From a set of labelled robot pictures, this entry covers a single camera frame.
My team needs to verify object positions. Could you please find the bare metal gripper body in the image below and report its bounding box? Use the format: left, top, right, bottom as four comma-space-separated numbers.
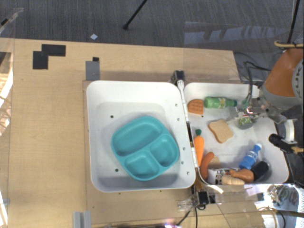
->
238, 98, 287, 125

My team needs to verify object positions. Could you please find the green and white can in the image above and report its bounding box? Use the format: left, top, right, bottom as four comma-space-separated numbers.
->
237, 114, 255, 130

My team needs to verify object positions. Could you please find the white plastic tray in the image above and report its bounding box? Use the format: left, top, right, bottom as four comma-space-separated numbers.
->
86, 80, 197, 193
183, 82, 290, 186

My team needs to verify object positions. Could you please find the green plastic bottle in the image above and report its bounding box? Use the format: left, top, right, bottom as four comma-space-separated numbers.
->
203, 96, 238, 109

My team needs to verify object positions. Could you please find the tan bread slice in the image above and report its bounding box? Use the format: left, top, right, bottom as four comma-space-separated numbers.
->
208, 119, 234, 144

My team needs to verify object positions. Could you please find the blue bottle with white cap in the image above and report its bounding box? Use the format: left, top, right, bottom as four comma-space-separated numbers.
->
238, 142, 263, 171

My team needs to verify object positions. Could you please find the brown chicken drumstick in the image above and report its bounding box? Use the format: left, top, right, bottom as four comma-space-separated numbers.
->
229, 168, 255, 183

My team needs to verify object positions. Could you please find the orange waffle biscuit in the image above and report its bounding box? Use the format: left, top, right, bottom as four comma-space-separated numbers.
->
187, 99, 205, 115

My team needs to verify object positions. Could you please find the tan round biscuit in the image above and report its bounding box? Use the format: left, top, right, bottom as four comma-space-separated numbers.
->
209, 155, 221, 169

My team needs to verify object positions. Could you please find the orange carrot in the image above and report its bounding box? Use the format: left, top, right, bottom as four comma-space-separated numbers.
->
193, 128, 205, 167

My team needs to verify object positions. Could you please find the beige croissant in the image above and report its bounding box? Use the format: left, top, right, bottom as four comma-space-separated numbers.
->
221, 175, 246, 186

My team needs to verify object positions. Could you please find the orange-red sausage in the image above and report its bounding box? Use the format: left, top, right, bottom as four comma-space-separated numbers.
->
199, 151, 215, 183

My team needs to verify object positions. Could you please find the thin black and white rod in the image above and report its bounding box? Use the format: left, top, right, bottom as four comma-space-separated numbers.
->
176, 79, 208, 185

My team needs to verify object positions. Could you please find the white carton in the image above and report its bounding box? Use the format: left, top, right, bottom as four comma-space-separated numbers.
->
207, 167, 240, 184

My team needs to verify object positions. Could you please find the teal divided plate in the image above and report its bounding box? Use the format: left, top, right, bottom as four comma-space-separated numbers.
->
110, 115, 180, 182

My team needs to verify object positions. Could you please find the black cylinder on white bracket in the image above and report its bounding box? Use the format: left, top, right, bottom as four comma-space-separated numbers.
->
268, 118, 299, 154

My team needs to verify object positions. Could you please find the black block with thin wires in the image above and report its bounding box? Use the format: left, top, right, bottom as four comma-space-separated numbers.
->
171, 70, 186, 84
197, 190, 210, 210

